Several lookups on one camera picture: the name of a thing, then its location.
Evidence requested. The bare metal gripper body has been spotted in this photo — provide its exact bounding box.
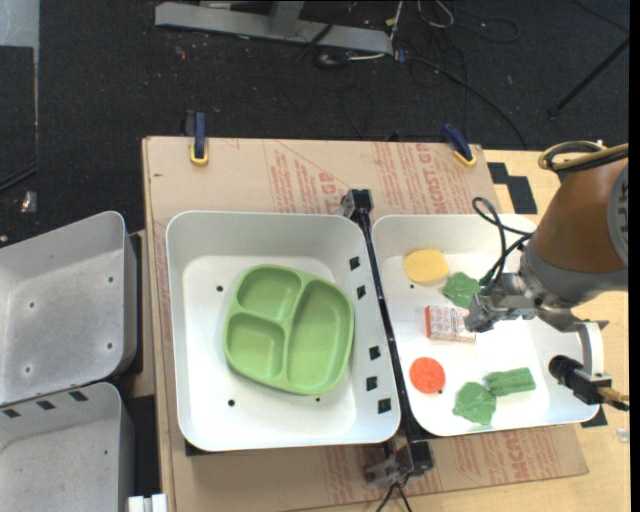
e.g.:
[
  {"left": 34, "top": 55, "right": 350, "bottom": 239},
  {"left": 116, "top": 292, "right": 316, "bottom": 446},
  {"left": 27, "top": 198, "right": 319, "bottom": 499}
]
[{"left": 487, "top": 272, "right": 542, "bottom": 324}]

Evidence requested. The green toy lettuce leaf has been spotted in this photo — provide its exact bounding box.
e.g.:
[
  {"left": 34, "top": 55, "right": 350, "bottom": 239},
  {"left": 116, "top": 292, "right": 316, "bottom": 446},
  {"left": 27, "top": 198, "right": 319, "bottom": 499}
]
[
  {"left": 451, "top": 381, "right": 498, "bottom": 427},
  {"left": 441, "top": 272, "right": 484, "bottom": 310}
]

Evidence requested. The orange and white carton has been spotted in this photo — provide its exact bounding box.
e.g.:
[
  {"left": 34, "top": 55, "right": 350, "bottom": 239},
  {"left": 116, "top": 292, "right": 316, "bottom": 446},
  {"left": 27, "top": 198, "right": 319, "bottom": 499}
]
[{"left": 424, "top": 304, "right": 478, "bottom": 344}]

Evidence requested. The white plastic tray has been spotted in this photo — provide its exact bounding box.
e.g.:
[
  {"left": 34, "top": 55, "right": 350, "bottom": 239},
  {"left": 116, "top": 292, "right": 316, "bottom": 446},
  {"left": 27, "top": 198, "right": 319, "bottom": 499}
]
[
  {"left": 371, "top": 213, "right": 602, "bottom": 438},
  {"left": 0, "top": 381, "right": 137, "bottom": 512},
  {"left": 165, "top": 209, "right": 403, "bottom": 453},
  {"left": 0, "top": 210, "right": 139, "bottom": 408}
]

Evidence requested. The green ridged toy vegetable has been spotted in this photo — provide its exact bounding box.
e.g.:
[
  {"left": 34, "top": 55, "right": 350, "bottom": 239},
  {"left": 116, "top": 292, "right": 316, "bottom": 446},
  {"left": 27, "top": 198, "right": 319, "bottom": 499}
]
[{"left": 484, "top": 366, "right": 538, "bottom": 398}]

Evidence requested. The yellow round toy biscuit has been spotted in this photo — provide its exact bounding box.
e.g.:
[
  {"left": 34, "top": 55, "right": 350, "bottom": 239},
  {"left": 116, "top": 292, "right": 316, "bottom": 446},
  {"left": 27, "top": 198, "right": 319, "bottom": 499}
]
[{"left": 403, "top": 248, "right": 451, "bottom": 286}]

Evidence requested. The orange round toy slice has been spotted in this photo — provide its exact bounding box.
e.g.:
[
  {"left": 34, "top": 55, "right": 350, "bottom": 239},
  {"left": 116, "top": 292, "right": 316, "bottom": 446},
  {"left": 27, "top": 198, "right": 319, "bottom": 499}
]
[{"left": 408, "top": 356, "right": 447, "bottom": 395}]

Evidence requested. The green divided plate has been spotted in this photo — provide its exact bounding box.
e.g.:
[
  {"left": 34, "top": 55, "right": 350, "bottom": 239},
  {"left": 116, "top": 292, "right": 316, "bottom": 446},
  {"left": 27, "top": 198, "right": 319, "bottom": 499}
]
[{"left": 221, "top": 263, "right": 357, "bottom": 397}]

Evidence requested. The brown cardboard board red print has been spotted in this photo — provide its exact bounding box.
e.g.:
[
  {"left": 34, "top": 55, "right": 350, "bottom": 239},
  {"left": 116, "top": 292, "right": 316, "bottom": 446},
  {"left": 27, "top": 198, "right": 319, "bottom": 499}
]
[{"left": 141, "top": 136, "right": 590, "bottom": 512}]

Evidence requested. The black cylinder on white bracket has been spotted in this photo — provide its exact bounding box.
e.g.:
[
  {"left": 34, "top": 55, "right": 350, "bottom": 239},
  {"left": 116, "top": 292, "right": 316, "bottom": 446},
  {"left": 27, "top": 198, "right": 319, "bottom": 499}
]
[{"left": 548, "top": 320, "right": 614, "bottom": 406}]

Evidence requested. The black block with thin wires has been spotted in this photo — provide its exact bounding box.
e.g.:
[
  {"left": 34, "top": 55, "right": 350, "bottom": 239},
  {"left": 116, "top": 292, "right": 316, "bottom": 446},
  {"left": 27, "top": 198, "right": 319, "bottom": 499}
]
[
  {"left": 363, "top": 439, "right": 435, "bottom": 487},
  {"left": 340, "top": 188, "right": 374, "bottom": 222}
]

